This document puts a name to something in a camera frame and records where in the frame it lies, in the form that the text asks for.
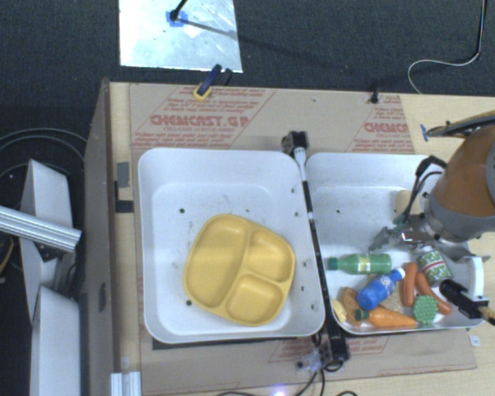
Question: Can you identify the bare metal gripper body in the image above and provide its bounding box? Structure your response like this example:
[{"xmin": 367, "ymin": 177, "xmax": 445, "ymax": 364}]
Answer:
[{"xmin": 395, "ymin": 214, "xmax": 492, "ymax": 264}]

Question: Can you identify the green plastic bottle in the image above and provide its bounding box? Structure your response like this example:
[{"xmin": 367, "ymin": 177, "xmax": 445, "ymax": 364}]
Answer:
[{"xmin": 327, "ymin": 252, "xmax": 394, "ymax": 276}]

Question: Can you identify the cream rounded block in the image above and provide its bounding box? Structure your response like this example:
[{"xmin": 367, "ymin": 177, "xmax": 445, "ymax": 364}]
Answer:
[{"xmin": 396, "ymin": 189, "xmax": 418, "ymax": 216}]

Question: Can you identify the white plastic tray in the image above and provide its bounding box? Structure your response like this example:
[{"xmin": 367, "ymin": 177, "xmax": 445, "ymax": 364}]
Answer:
[
  {"xmin": 304, "ymin": 151, "xmax": 487, "ymax": 337},
  {"xmin": 137, "ymin": 146, "xmax": 328, "ymax": 345}
]

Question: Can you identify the green and white can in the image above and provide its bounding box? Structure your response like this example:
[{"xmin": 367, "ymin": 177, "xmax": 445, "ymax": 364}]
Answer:
[{"xmin": 417, "ymin": 247, "xmax": 452, "ymax": 285}]

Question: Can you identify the blue plastic bottle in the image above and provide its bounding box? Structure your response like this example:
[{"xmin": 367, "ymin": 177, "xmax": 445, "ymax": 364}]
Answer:
[{"xmin": 356, "ymin": 266, "xmax": 407, "ymax": 311}]

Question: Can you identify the orange-red sausage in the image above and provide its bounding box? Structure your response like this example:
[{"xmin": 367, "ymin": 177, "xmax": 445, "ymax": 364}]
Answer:
[
  {"xmin": 401, "ymin": 262, "xmax": 419, "ymax": 309},
  {"xmin": 414, "ymin": 271, "xmax": 454, "ymax": 316}
]

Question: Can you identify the beige bread slice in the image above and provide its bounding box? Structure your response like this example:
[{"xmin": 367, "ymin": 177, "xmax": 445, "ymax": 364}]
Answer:
[{"xmin": 379, "ymin": 290, "xmax": 404, "ymax": 314}]

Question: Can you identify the thin black and white rod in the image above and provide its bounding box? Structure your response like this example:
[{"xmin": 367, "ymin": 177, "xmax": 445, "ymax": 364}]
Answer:
[{"xmin": 295, "ymin": 146, "xmax": 340, "ymax": 340}]

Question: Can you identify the brown biscuit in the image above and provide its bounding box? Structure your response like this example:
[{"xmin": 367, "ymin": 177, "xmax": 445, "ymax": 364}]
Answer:
[{"xmin": 339, "ymin": 286, "xmax": 369, "ymax": 327}]

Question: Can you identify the orange carrot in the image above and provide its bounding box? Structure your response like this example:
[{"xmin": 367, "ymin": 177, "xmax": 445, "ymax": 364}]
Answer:
[{"xmin": 354, "ymin": 305, "xmax": 419, "ymax": 330}]

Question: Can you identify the green round broccoli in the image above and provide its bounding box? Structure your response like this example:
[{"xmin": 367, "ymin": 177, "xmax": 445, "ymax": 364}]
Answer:
[{"xmin": 412, "ymin": 294, "xmax": 439, "ymax": 326}]

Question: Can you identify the yellow banana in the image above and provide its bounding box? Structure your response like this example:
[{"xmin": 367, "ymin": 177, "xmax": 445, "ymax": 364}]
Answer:
[{"xmin": 331, "ymin": 299, "xmax": 348, "ymax": 323}]

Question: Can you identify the yellow divided plate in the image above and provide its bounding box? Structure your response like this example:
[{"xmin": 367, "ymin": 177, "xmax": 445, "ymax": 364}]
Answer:
[{"xmin": 182, "ymin": 213, "xmax": 297, "ymax": 328}]

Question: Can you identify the brown cardboard board red print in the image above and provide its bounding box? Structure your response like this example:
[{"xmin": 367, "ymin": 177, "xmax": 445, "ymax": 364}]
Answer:
[{"xmin": 128, "ymin": 82, "xmax": 479, "ymax": 396}]

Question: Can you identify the black cylinder on white bracket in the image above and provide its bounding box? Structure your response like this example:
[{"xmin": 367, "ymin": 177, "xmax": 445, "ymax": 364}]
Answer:
[{"xmin": 438, "ymin": 254, "xmax": 491, "ymax": 320}]

